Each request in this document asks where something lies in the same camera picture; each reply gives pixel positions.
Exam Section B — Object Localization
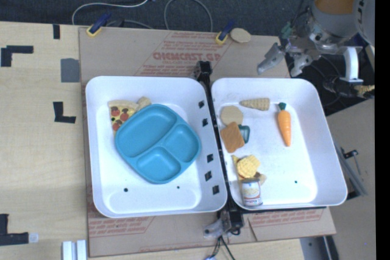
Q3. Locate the orange toy bread slice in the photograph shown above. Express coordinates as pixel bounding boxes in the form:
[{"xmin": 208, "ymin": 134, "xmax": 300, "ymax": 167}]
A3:
[{"xmin": 220, "ymin": 121, "xmax": 246, "ymax": 154}]

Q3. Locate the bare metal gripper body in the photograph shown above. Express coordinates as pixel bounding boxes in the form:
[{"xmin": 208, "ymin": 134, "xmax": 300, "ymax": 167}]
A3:
[{"xmin": 282, "ymin": 23, "xmax": 349, "ymax": 59}]

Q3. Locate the small can with white label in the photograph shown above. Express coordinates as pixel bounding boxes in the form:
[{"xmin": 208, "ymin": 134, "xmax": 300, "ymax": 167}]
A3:
[{"xmin": 241, "ymin": 177, "xmax": 264, "ymax": 208}]

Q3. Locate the teal toy pepper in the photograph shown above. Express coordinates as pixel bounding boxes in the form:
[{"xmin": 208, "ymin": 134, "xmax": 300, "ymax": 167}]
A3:
[{"xmin": 238, "ymin": 124, "xmax": 251, "ymax": 144}]

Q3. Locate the toy pizza slice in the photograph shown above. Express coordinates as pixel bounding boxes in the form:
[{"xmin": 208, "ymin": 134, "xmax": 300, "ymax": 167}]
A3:
[{"xmin": 107, "ymin": 99, "xmax": 140, "ymax": 137}]

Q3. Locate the beige toy bread piece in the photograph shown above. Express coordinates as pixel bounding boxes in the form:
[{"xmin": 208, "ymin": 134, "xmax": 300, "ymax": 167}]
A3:
[{"xmin": 135, "ymin": 96, "xmax": 152, "ymax": 112}]

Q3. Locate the yellow toy corn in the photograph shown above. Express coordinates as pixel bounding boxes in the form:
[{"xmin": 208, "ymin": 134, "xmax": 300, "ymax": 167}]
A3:
[{"xmin": 231, "ymin": 154, "xmax": 261, "ymax": 178}]

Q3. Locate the brown cardboard board, red print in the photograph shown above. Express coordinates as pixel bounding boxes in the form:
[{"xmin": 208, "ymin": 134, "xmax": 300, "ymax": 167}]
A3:
[{"xmin": 78, "ymin": 26, "xmax": 337, "ymax": 258}]

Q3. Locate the round tan biscuit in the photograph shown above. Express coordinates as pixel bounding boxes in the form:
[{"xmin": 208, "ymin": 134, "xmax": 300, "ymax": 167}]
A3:
[
  {"xmin": 220, "ymin": 105, "xmax": 244, "ymax": 127},
  {"xmin": 229, "ymin": 27, "xmax": 252, "ymax": 44}
]

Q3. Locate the white plastic tray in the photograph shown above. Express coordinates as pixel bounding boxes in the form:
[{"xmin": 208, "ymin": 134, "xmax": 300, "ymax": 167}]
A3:
[
  {"xmin": 210, "ymin": 77, "xmax": 349, "ymax": 211},
  {"xmin": 85, "ymin": 75, "xmax": 229, "ymax": 219}
]

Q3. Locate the beige toy ice cream cone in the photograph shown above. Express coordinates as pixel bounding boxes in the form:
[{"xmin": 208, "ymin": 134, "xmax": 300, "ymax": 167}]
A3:
[{"xmin": 239, "ymin": 97, "xmax": 271, "ymax": 111}]

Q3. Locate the black cylinder on white bracket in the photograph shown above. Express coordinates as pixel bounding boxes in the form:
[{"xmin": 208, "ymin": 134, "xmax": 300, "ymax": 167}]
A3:
[{"xmin": 322, "ymin": 46, "xmax": 375, "ymax": 99}]

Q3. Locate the black block with thin wires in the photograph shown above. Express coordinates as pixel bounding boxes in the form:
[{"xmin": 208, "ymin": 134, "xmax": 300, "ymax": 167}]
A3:
[
  {"xmin": 196, "ymin": 60, "xmax": 213, "ymax": 82},
  {"xmin": 219, "ymin": 209, "xmax": 245, "ymax": 234}
]

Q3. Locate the orange toy carrot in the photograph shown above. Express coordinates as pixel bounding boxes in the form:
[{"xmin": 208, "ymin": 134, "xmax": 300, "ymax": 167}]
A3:
[{"xmin": 276, "ymin": 102, "xmax": 293, "ymax": 147}]

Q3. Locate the blue divided plate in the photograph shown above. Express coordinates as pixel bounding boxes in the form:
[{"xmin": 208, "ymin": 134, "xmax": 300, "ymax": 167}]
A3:
[{"xmin": 114, "ymin": 103, "xmax": 202, "ymax": 185}]

